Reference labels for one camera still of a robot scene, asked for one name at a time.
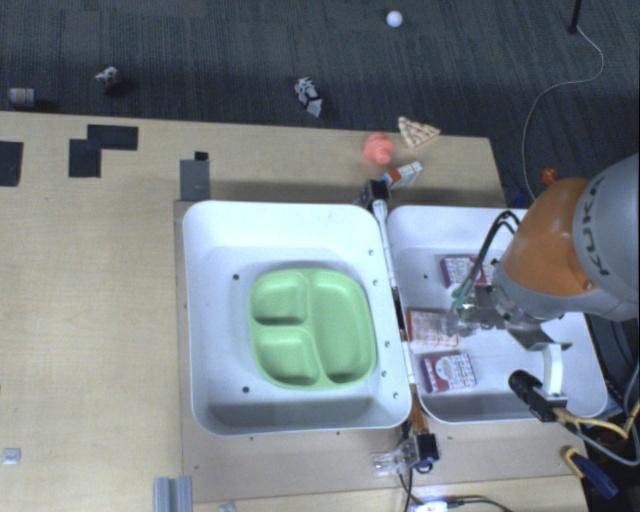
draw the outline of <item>green plate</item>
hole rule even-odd
[[[249,296],[251,348],[264,377],[289,389],[332,389],[365,379],[376,364],[367,297],[342,272],[278,270]]]

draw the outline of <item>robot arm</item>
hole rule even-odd
[[[518,226],[493,286],[463,299],[454,301],[449,332],[505,328],[527,349],[551,341],[540,324],[566,312],[637,317],[638,155],[591,182],[549,187]]]

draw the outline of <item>white tray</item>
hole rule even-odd
[[[378,225],[351,205],[205,201],[183,221],[192,407],[220,435],[390,428],[411,407]],[[268,382],[251,351],[249,292],[272,270],[346,272],[369,301],[377,362],[364,381],[333,390]]]
[[[390,214],[389,238],[400,295],[405,309],[446,310],[451,304],[440,270],[443,256],[477,254],[493,220],[502,210],[403,206]],[[515,210],[520,217],[524,210]],[[499,257],[511,235],[501,230],[485,261]],[[563,352],[563,392],[568,409],[579,416],[595,416],[607,401],[607,390],[584,316],[568,313],[561,320],[543,324],[554,341],[573,346]],[[477,386],[460,391],[428,394],[414,360],[420,398],[435,418],[448,423],[531,418],[531,413],[508,386],[509,375],[522,369],[542,380],[540,352],[527,352],[506,331],[492,329],[460,338],[456,350],[466,352],[477,377]],[[429,353],[447,352],[435,349]]]

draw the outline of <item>black square marker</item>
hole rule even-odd
[[[108,126],[90,124],[87,128],[87,138],[97,140],[102,149],[138,149],[137,126]]]
[[[17,187],[22,167],[22,142],[0,141],[0,187]]]
[[[100,177],[100,144],[95,140],[69,140],[69,177]]]

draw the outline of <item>gray carpet floor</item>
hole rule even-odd
[[[391,7],[400,28],[385,23]],[[39,110],[105,116],[391,131],[405,115],[488,137],[514,204],[535,97],[600,65],[567,33],[572,10],[573,0],[3,0],[0,91],[34,88]],[[589,177],[638,151],[640,4],[587,0],[580,25],[604,72],[540,101],[526,146],[536,193],[545,166]],[[126,82],[103,95],[92,77],[107,65]],[[325,98],[320,119],[297,103],[302,76]]]

